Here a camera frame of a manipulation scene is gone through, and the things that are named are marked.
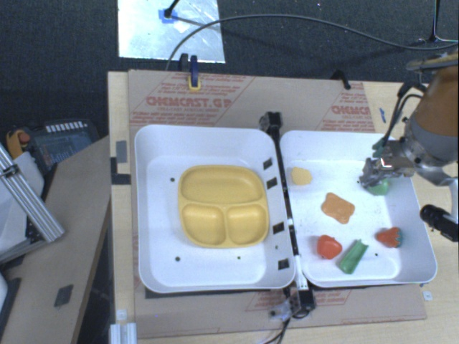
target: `yellow divided plate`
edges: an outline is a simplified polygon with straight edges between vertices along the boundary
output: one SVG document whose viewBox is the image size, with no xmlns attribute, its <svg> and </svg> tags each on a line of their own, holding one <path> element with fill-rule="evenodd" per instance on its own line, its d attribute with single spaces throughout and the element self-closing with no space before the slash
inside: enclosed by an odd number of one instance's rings
<svg viewBox="0 0 459 344">
<path fill-rule="evenodd" d="M 179 182 L 180 221 L 203 247 L 248 247 L 269 229 L 265 188 L 256 173 L 238 166 L 196 166 Z"/>
</svg>

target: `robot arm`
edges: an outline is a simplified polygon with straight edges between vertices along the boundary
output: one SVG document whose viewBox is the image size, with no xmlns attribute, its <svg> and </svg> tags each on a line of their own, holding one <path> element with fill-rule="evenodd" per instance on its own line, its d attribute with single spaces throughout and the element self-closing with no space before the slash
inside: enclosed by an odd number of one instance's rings
<svg viewBox="0 0 459 344">
<path fill-rule="evenodd" d="M 360 184 L 375 195 L 385 195 L 388 178 L 413 176 L 415 173 L 436 186 L 449 186 L 453 196 L 451 213 L 426 206 L 421 217 L 430 226 L 458 240 L 458 178 L 443 171 L 458 160 L 458 52 L 439 59 L 408 64 L 409 70 L 437 70 L 427 89 L 420 85 L 404 85 L 399 91 L 394 115 L 387 134 L 374 145 L 373 158 L 366 160 Z M 423 91 L 421 101 L 406 124 L 404 136 L 390 140 L 406 102 L 404 95 L 411 87 Z"/>
</svg>

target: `black fabric backdrop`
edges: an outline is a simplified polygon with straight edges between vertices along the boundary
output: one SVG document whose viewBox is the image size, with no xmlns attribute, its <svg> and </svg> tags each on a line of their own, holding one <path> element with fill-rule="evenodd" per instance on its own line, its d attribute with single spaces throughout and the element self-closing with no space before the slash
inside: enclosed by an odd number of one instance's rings
<svg viewBox="0 0 459 344">
<path fill-rule="evenodd" d="M 218 0 L 221 17 L 303 14 L 398 42 L 430 35 L 434 0 Z M 117 0 L 0 0 L 0 137 L 14 125 L 89 118 L 108 133 L 107 72 L 162 70 L 164 61 L 118 57 Z M 438 34 L 458 38 L 458 0 L 441 0 Z M 317 23 L 285 19 L 223 26 L 226 64 L 202 72 L 404 81 L 404 66 L 429 57 Z"/>
</svg>

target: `white tray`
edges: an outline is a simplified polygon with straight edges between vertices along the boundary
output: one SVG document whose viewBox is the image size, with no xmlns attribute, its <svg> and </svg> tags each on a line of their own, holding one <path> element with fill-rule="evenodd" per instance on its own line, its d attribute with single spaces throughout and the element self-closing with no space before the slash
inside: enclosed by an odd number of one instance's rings
<svg viewBox="0 0 459 344">
<path fill-rule="evenodd" d="M 259 130 L 150 125 L 135 139 L 139 272 L 155 292 L 275 289 L 295 275 L 293 252 L 275 146 Z M 264 162 L 272 165 L 265 169 Z M 264 182 L 270 230 L 263 242 L 243 248 L 205 248 L 193 244 L 179 218 L 179 179 L 201 165 L 243 166 Z M 273 226 L 284 223 L 284 231 Z M 279 262 L 288 267 L 279 269 Z"/>
<path fill-rule="evenodd" d="M 302 269 L 315 285 L 428 282 L 436 274 L 437 263 L 425 223 L 419 217 L 411 178 L 390 179 L 386 196 L 373 196 L 357 183 L 372 145 L 380 138 L 380 134 L 318 131 L 290 131 L 281 138 Z M 308 169 L 312 182 L 305 186 L 293 184 L 293 167 Z M 328 192 L 355 205 L 348 224 L 340 224 L 322 212 L 321 204 Z M 378 231 L 392 226 L 398 226 L 403 233 L 402 246 L 397 249 L 387 248 L 375 239 Z M 342 253 L 332 260 L 316 253 L 317 239 L 322 234 L 334 237 L 343 246 Z M 345 274 L 338 263 L 357 239 L 369 248 L 355 272 Z"/>
</svg>

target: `silver metal plate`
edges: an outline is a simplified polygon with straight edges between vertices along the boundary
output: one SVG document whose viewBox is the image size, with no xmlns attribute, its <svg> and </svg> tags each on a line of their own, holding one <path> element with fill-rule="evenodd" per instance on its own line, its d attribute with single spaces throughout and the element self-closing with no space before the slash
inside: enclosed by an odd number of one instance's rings
<svg viewBox="0 0 459 344">
<path fill-rule="evenodd" d="M 138 59 L 168 59 L 174 47 L 201 24 L 219 18 L 217 0 L 180 0 L 173 16 L 196 22 L 190 24 L 176 19 L 161 20 L 160 11 L 174 0 L 118 0 L 118 37 L 120 57 Z M 200 31 L 174 56 L 195 54 L 200 62 L 224 63 L 222 33 L 216 24 Z"/>
</svg>

